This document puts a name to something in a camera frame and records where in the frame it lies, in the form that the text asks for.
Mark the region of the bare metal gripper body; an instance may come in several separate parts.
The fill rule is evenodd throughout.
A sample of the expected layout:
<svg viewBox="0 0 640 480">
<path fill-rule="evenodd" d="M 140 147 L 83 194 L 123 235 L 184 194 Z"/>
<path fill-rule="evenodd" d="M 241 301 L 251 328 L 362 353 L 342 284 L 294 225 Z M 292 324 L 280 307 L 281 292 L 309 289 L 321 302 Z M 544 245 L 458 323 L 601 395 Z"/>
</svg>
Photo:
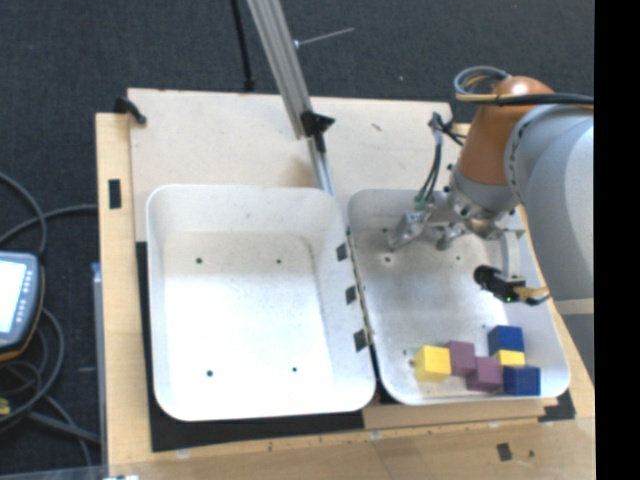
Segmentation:
<svg viewBox="0 0 640 480">
<path fill-rule="evenodd" d="M 424 226 L 435 242 L 438 230 L 447 227 L 459 227 L 463 230 L 462 236 L 470 234 L 486 241 L 499 240 L 508 233 L 521 238 L 524 229 L 501 224 L 506 215 L 503 210 L 488 210 L 473 202 L 461 189 L 447 187 L 434 191 L 426 199 Z"/>
</svg>

